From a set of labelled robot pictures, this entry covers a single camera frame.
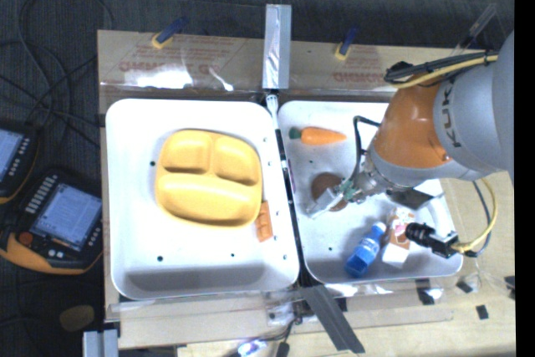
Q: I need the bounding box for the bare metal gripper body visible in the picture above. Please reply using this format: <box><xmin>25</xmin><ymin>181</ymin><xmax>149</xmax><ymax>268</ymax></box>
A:
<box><xmin>335</xmin><ymin>162</ymin><xmax>393</xmax><ymax>205</ymax></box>

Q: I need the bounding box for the blue plastic bottle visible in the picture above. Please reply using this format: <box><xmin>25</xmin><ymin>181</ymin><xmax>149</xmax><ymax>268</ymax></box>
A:
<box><xmin>343</xmin><ymin>221</ymin><xmax>388</xmax><ymax>279</ymax></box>

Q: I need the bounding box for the white plastic tray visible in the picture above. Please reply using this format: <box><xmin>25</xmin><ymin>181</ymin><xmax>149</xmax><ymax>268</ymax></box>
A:
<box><xmin>104</xmin><ymin>98</ymin><xmax>301</xmax><ymax>301</ymax></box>
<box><xmin>277</xmin><ymin>99</ymin><xmax>465</xmax><ymax>286</ymax></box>

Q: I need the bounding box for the brown cardboard board red print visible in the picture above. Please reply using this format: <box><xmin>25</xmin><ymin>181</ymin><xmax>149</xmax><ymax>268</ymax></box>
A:
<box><xmin>96</xmin><ymin>28</ymin><xmax>515</xmax><ymax>349</ymax></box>

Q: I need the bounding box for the brown round biscuit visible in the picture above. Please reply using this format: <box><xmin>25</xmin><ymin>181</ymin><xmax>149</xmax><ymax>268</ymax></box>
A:
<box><xmin>310</xmin><ymin>171</ymin><xmax>349</xmax><ymax>212</ymax></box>

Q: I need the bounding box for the black cylinder on white bracket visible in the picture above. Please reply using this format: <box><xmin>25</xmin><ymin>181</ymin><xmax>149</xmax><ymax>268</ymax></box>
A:
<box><xmin>395</xmin><ymin>187</ymin><xmax>460</xmax><ymax>260</ymax></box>

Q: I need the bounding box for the yellow divided plate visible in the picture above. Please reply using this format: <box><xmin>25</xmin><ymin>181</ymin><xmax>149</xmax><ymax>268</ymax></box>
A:
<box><xmin>154</xmin><ymin>129</ymin><xmax>264</xmax><ymax>228</ymax></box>

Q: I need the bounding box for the white and brown carton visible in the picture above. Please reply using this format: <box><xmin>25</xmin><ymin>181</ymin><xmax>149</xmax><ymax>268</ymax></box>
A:
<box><xmin>380</xmin><ymin>207</ymin><xmax>416</xmax><ymax>269</ymax></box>

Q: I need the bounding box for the orange carrot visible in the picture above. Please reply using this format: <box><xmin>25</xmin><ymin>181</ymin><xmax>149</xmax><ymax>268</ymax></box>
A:
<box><xmin>288</xmin><ymin>125</ymin><xmax>348</xmax><ymax>146</ymax></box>

